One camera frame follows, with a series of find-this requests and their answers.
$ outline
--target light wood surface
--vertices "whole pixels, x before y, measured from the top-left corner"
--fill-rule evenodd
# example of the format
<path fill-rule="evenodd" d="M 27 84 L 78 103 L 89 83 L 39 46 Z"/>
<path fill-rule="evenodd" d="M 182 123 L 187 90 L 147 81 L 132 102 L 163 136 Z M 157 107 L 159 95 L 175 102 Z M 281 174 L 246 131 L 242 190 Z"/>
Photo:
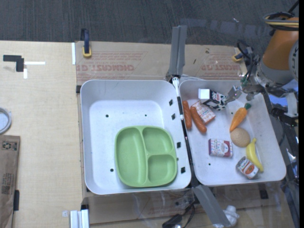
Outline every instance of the light wood surface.
<path fill-rule="evenodd" d="M 80 210 L 82 180 L 76 68 L 71 43 L 0 41 L 1 56 L 20 55 L 29 65 L 28 78 L 15 71 L 14 62 L 0 61 L 0 106 L 11 111 L 12 126 L 5 134 L 21 137 L 17 189 L 19 211 L 14 228 L 67 228 L 62 212 Z M 284 193 L 279 189 L 266 206 L 238 209 L 236 227 L 294 227 Z M 94 228 L 161 227 L 167 218 L 92 225 Z M 198 213 L 187 228 L 212 228 Z"/>

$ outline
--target green plate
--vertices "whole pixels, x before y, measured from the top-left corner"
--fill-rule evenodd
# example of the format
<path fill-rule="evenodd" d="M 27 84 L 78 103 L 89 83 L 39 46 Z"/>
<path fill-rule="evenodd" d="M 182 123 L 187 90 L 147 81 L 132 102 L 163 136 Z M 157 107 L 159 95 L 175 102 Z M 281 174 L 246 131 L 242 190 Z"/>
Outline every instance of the green plate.
<path fill-rule="evenodd" d="M 128 186 L 168 184 L 177 174 L 172 137 L 160 127 L 123 128 L 115 138 L 115 164 L 120 180 Z"/>

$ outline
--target gray carpet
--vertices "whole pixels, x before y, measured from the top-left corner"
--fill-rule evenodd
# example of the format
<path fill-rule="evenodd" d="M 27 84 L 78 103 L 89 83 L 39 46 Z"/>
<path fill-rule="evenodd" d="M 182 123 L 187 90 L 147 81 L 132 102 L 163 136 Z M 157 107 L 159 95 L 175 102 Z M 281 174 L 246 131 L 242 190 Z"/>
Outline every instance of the gray carpet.
<path fill-rule="evenodd" d="M 262 53 L 271 30 L 262 17 L 296 1 L 0 0 L 0 40 L 72 42 L 87 28 L 94 41 L 171 43 L 172 27 L 188 25 L 187 44 L 243 39 Z"/>

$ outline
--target banana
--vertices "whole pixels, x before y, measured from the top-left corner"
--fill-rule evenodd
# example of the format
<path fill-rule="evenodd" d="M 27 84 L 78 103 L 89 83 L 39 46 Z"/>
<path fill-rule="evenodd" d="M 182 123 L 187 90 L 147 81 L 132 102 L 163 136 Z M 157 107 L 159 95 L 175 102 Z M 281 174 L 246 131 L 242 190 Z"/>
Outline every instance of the banana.
<path fill-rule="evenodd" d="M 255 144 L 256 141 L 257 141 L 257 139 L 253 138 L 252 142 L 249 145 L 247 145 L 246 156 L 252 163 L 254 163 L 260 169 L 260 172 L 263 172 L 264 168 L 262 166 L 262 163 L 258 160 L 258 158 L 256 156 L 257 155 L 256 154 L 256 144 Z"/>

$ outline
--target brown round object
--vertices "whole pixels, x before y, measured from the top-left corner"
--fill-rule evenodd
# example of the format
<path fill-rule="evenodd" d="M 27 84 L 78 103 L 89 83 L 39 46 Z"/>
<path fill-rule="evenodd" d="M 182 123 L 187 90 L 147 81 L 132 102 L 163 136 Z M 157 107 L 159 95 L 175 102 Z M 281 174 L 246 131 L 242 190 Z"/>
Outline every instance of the brown round object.
<path fill-rule="evenodd" d="M 250 144 L 249 133 L 240 127 L 237 127 L 230 133 L 231 141 L 238 147 L 246 147 Z"/>

